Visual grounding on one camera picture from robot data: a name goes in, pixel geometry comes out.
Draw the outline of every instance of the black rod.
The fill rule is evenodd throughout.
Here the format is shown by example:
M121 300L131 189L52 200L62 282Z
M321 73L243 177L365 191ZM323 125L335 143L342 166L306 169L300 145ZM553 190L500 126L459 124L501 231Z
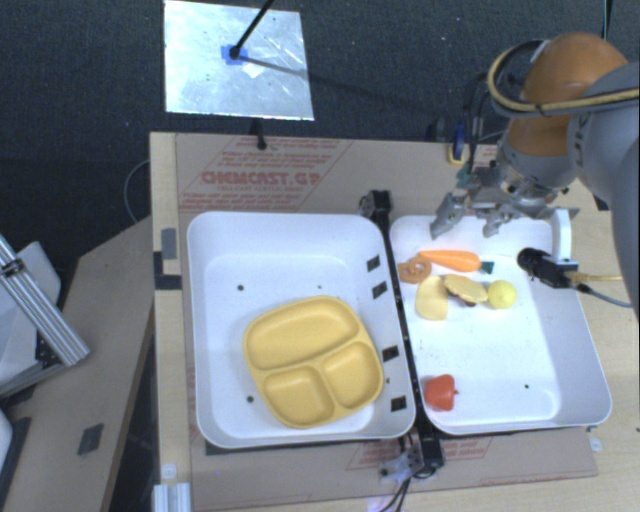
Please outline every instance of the black rod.
M242 34L242 37L240 38L240 40L235 44L235 46L232 46L229 49L229 57L236 60L240 56L240 48L242 48L242 45L247 42L247 39L249 39L249 36L258 26L258 23L260 23L260 20L267 13L267 11L269 10L269 7L271 7L271 4L273 4L273 2L275 2L275 0L267 0L264 3L264 5L262 6L262 9L260 9L260 12L258 13L258 15L251 22L251 25L249 25L249 28L245 31L244 34Z

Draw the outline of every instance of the silver metal sheet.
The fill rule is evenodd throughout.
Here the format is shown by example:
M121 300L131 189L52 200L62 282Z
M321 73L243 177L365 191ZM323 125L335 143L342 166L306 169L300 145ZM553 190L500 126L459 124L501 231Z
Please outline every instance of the silver metal sheet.
M300 15L269 10L229 63L259 9L165 0L168 112L313 120Z

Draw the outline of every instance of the yellow plate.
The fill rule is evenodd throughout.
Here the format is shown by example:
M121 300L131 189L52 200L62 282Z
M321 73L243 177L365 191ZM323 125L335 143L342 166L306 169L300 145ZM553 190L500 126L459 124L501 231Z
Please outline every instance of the yellow plate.
M382 365L364 325L343 301L321 295L254 319L242 348L262 398L278 420L311 428L373 402Z

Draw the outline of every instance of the orange carrot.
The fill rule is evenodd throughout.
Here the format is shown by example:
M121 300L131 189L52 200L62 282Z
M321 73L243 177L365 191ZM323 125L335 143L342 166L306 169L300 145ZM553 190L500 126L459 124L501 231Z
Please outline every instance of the orange carrot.
M432 263L459 272L473 272L482 266L477 254L469 251L420 251L420 256L427 258Z

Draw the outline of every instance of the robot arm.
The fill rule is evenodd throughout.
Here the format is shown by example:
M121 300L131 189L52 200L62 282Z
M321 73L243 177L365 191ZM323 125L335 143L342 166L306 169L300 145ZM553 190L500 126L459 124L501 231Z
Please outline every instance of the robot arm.
M519 100L496 81L519 50L536 50ZM511 121L489 168L459 176L431 225L436 238L468 211L485 236L512 219L550 218L549 204L578 177L605 201L627 291L638 315L638 63L589 34L535 41L502 54L487 78L494 108Z

